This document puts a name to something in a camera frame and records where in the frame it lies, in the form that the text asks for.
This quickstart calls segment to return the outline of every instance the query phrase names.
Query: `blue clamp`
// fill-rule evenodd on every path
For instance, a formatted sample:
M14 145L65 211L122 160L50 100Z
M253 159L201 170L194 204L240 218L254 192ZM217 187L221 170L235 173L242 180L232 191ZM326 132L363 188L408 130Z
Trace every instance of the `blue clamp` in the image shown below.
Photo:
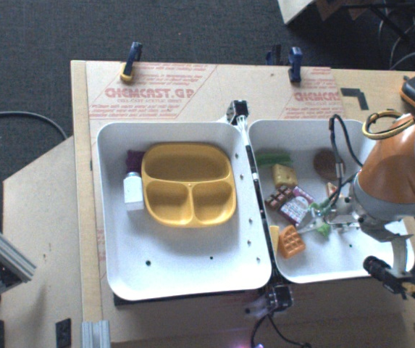
M124 63L120 72L120 79L125 83L129 83L133 79L133 63L138 62L141 58L142 43L134 41L128 54L127 63Z
M302 51L301 48L293 46L288 55L289 64L289 80L291 83L301 82L301 64L302 64Z
M265 57L265 64L268 66L281 66L281 45L277 44L272 46L272 50L267 52Z

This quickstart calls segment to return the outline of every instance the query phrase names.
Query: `cable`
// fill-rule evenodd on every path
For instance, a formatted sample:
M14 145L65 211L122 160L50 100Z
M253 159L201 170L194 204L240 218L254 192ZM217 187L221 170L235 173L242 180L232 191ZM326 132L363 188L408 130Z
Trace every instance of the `cable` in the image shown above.
M336 144L335 120L338 120L339 123L341 124L341 127L342 127L343 132L344 132L345 142L347 144L349 153L351 154L352 158L354 159L354 161L357 163L358 166L360 166L360 167L363 166L363 164L360 162L360 160L357 158L357 156L353 152L351 140L349 138L347 128L345 126L345 123L344 123L342 117L339 116L339 115L333 115L330 118L330 140L331 140L332 150L333 150L334 155L335 155L336 173L337 173L336 175L338 177L338 187L336 188L336 191L330 197L330 206L336 205L336 203L339 200L340 192L341 192L343 186L345 184L347 184L347 181L345 183L343 183L343 175L344 175L343 160L341 159L341 157L339 155L338 146Z
M342 184L341 184L341 189L347 184L350 183L351 181L353 181L353 179L356 177L358 173L352 174L349 178L347 178ZM328 200L331 202L331 200L333 199L334 196L336 196L336 194L340 194L340 190L336 190L334 191L329 197Z
M343 132L344 132L344 138L345 138L345 142L346 142L346 144L347 144L347 148L348 148L348 150L349 150L349 153L351 154L351 156L352 156L352 158L353 158L353 160L357 163L357 165L359 166L359 167L362 167L363 166L363 164L360 162L360 160L357 158L357 156L355 155L355 152L353 151L353 149L352 149L352 144L351 144L351 140L350 140L350 138L349 138L349 133L348 133L348 131L347 131L347 128L346 128L346 126L345 126L345 123L344 123L344 121L343 121L343 119L342 119L342 117L341 116L339 116L339 115L333 115L332 117L331 117L332 119L333 119L333 124L334 124L334 119L336 119L336 120L338 120L339 121L339 123L340 123L340 125L341 125L341 127L342 127L342 129L343 129Z
M57 123L47 118L46 116L40 115L38 113L26 112L26 111L2 111L0 112L0 117L31 117L31 118L39 119L41 121L44 121L45 123L48 123L54 126L61 133L62 138L64 140L67 139L67 134Z
M252 329L251 348L256 348L255 338L256 338L257 330L259 329L260 325L264 322L265 318L267 318L267 315L257 320L256 324L254 325Z
M274 321L273 321L273 317L272 317L272 314L270 313L270 314L268 314L267 316L268 316L268 319L270 320L270 323L271 323L271 324L272 324L272 326L273 326L273 329L277 332L277 334L280 336L280 338L281 338L282 340L286 341L286 342L287 342L287 343L289 343L289 344L292 344L292 345L297 345L297 346L300 346L300 347L302 347L302 348L311 348L310 343L299 343L298 341L293 341L293 340L290 340L289 338L286 338L286 336L284 336L284 335L281 333L281 331L278 329L278 327L277 327L277 326L276 326L276 324L274 323Z
M415 52L415 0L398 0L398 3L389 4L386 0L383 0L383 14L385 19L381 19L377 29L377 41L378 41L378 50L380 53L381 60L384 60L384 53L385 51L382 49L382 42L383 42L383 30L385 27L392 25L397 26L398 30L402 32L400 34L398 31L395 31L397 38L394 38L395 42L390 47L390 57L388 59L388 67L395 67L398 64L393 66L394 57L397 53L400 44L407 44L406 53L410 54L411 52ZM401 28L402 25L407 25L408 28L405 30Z
M293 341L293 340L290 340L289 338L286 338L286 336L284 336L281 333L281 331L278 329L278 327L273 321L273 311L271 311L264 317L257 320L256 324L254 325L252 334L251 334L251 348L256 348L256 342L255 342L256 333L259 327L261 326L261 324L264 322L265 318L269 319L270 323L272 324L273 329L276 331L276 333L280 336L282 340L286 341L289 344L300 346L301 348L311 348L310 343L299 343L298 341Z
M411 57L415 57L415 51L413 53L407 54L404 58L398 60L393 66L391 66L389 70L394 70L400 63Z

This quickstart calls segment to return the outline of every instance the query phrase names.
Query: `green object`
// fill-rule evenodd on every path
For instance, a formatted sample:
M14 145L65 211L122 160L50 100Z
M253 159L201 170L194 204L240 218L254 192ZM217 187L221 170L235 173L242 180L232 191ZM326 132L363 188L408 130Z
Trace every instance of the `green object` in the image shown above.
M293 161L288 153L264 153L256 155L257 166L272 166L280 164L291 167Z
M317 229L317 232L322 234L324 237L328 238L331 231L331 225L328 223L323 224L321 227Z

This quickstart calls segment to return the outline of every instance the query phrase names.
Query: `black connector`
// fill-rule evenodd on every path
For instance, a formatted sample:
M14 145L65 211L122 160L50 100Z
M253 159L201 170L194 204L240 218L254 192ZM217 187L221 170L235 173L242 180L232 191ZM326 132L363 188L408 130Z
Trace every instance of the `black connector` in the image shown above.
M384 260L370 256L364 260L364 269L393 294L401 294L406 299L405 289L402 281L396 278L389 270L391 269Z
M238 124L238 117L249 116L248 103L243 100L232 101L227 111L227 121L231 125Z
M67 318L56 323L56 348L67 348L72 345L72 320Z

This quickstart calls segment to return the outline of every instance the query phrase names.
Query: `yellow cheese toy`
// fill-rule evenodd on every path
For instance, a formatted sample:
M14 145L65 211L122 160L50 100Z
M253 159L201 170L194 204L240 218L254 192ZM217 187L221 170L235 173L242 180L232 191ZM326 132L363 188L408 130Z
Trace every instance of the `yellow cheese toy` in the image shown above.
M297 186L297 176L291 167L275 164L272 166L273 183L276 188L287 186L294 188Z

